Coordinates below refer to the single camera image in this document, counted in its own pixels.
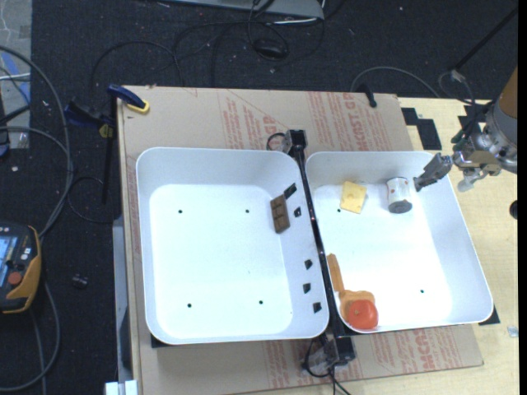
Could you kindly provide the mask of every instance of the yellow cheese block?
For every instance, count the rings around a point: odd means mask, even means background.
[[[346,211],[360,214],[364,199],[366,198],[366,188],[351,181],[344,182],[343,195],[340,198],[340,207]]]

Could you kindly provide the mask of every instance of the cardboard sheet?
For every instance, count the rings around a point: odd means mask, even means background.
[[[145,395],[248,393],[324,383],[301,370],[307,341],[244,342],[152,348],[144,315],[135,163],[153,146],[264,149],[268,136],[289,128],[307,131],[315,151],[410,151],[412,144],[394,95],[327,92],[241,91],[131,86],[150,113],[122,108],[121,160],[129,220],[133,284],[131,333],[134,370]],[[483,363],[470,325],[361,335],[353,338],[357,359],[338,369],[341,382]]]

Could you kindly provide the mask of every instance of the red tomato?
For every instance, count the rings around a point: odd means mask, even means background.
[[[379,323],[379,313],[371,301],[356,300],[349,306],[347,322],[355,329],[373,329]]]

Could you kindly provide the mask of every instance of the yellow multimeter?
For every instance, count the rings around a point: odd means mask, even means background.
[[[39,286],[41,263],[35,229],[0,220],[0,312],[28,310]]]

